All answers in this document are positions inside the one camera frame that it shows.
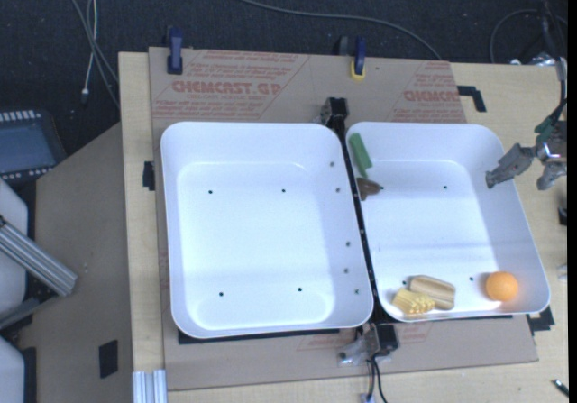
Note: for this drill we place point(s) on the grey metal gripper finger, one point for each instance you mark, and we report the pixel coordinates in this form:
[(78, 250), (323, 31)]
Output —
[(551, 175), (509, 164)]

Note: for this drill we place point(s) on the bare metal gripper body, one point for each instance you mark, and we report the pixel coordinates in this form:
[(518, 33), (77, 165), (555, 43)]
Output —
[(558, 146)]

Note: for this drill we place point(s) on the white plastic tray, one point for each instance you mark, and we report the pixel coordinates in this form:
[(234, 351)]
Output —
[(252, 234), (442, 234)]

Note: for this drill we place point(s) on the orange ball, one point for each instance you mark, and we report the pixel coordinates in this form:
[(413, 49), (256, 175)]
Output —
[(501, 286)]

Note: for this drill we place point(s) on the brown toy food piece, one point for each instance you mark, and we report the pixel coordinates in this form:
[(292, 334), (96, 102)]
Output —
[(367, 188)]

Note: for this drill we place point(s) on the tan toy bread bun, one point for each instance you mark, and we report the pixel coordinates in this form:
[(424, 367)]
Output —
[(435, 288)]

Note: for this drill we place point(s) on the thin black rod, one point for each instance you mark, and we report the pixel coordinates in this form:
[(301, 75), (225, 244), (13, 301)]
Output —
[(360, 221)]

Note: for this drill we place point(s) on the yellow toy corn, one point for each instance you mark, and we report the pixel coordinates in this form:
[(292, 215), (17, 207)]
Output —
[(411, 301)]

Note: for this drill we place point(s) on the brown cardboard board red print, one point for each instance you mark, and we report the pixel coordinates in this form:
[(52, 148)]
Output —
[(252, 90)]

